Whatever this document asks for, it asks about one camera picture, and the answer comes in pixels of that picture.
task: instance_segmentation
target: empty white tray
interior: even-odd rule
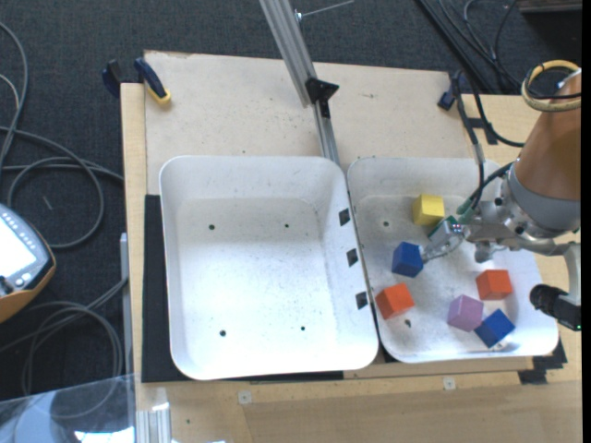
[[[171,353],[195,379],[358,369],[378,335],[343,171],[319,157],[161,169]]]
[[[486,162],[486,175],[499,167]],[[350,166],[347,179],[373,295],[405,282],[416,303],[403,315],[388,320],[377,313],[380,339],[391,356],[421,363],[542,355],[556,347],[556,320],[536,311],[529,301],[531,289],[541,283],[533,253],[505,250],[478,264],[474,245],[464,241],[448,256],[426,263],[415,278],[392,273],[392,254],[402,241],[428,244],[432,228],[413,223],[413,201],[422,193],[441,196],[445,215],[455,215],[477,186],[474,160],[367,158]],[[483,199],[495,198],[499,185],[500,181],[491,183]],[[491,349],[473,331],[447,324],[449,305],[456,296],[465,293],[479,298],[476,276],[485,269],[508,270],[513,284],[513,293],[504,300],[485,301],[485,316],[500,308],[515,325],[515,330]]]

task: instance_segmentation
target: cube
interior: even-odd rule
[[[409,308],[415,306],[413,296],[408,291],[404,282],[399,282],[376,295],[376,305],[385,320],[401,315]]]
[[[450,303],[447,322],[457,329],[472,331],[482,323],[483,310],[482,302],[462,294]]]
[[[421,194],[413,202],[413,223],[434,225],[445,217],[443,197]]]
[[[423,269],[423,258],[421,257],[418,245],[402,241],[392,257],[392,272],[407,277],[416,277]]]
[[[513,292],[509,271],[506,269],[487,269],[476,277],[480,300],[500,300]]]
[[[489,348],[494,346],[515,329],[514,324],[499,308],[482,320],[474,332]]]

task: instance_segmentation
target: yellow block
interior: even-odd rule
[[[443,197],[421,194],[413,202],[413,223],[433,225],[445,217]]]

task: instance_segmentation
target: black carpet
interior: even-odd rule
[[[291,0],[302,13],[347,0]],[[426,0],[438,9],[436,0]],[[443,0],[448,8],[450,0]],[[452,0],[461,11],[468,0]],[[511,0],[471,7],[469,20],[488,43],[498,36],[497,56],[516,79],[552,59],[582,64],[582,13],[521,14],[505,18]],[[144,50],[280,58],[258,0],[0,0],[0,22],[20,39],[29,61],[29,90],[19,129],[61,143],[78,156],[122,173],[118,100],[103,85],[101,71],[116,59],[126,80],[137,80],[135,58]],[[453,72],[462,66],[416,0],[355,0],[352,5],[304,19],[314,61]],[[471,65],[491,93],[512,93],[493,66],[466,49]],[[17,47],[0,31],[0,74],[17,88],[22,64]],[[15,112],[9,86],[0,80],[0,126]],[[0,142],[4,140],[0,132]],[[17,137],[6,165],[30,164],[53,151]],[[0,202],[6,203],[15,175],[5,171]],[[89,304],[120,279],[119,238],[125,231],[122,186],[100,177],[105,214],[82,245],[56,251],[57,272],[33,305],[55,300]],[[90,230],[98,196],[80,172],[36,171],[14,193],[13,209],[52,244]],[[0,399],[21,396],[21,370],[30,341],[6,348],[34,331],[46,309],[26,308],[0,324]],[[122,334],[120,295],[98,309]],[[89,318],[56,333],[33,359],[33,393],[111,376],[111,346]]]

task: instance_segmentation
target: orange block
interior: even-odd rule
[[[415,306],[413,296],[404,282],[387,287],[376,296],[376,304],[384,319],[400,315]]]
[[[487,269],[476,277],[480,300],[500,300],[513,292],[506,269]]]

